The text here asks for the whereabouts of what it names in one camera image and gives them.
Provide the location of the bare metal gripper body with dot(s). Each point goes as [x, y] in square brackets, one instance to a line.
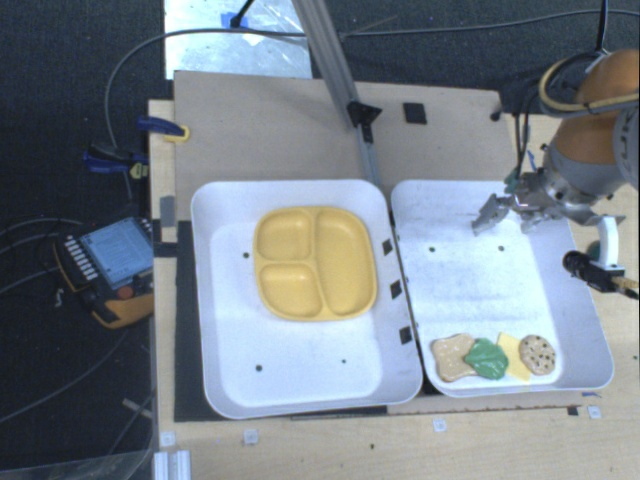
[542, 195]

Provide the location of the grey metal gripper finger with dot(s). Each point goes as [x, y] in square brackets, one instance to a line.
[535, 222]
[492, 213]

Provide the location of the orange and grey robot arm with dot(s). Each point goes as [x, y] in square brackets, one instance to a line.
[595, 138]

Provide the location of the white plastic tray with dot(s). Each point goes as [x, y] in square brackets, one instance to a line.
[300, 358]
[480, 288]

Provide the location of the yellow cheese slice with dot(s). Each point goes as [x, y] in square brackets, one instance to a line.
[512, 353]

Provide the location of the chocolate chip biscuit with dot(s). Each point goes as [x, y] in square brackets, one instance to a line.
[537, 355]

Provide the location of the green lettuce leaf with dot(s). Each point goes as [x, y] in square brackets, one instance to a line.
[486, 360]

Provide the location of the tan toast slice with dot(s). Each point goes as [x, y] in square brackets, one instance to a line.
[450, 358]

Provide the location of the yellow divided plate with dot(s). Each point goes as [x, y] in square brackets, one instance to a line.
[320, 263]

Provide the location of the brown cardboard board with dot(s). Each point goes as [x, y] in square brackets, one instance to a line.
[280, 133]

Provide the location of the black cylinder on white bracket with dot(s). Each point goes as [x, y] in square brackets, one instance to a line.
[590, 270]

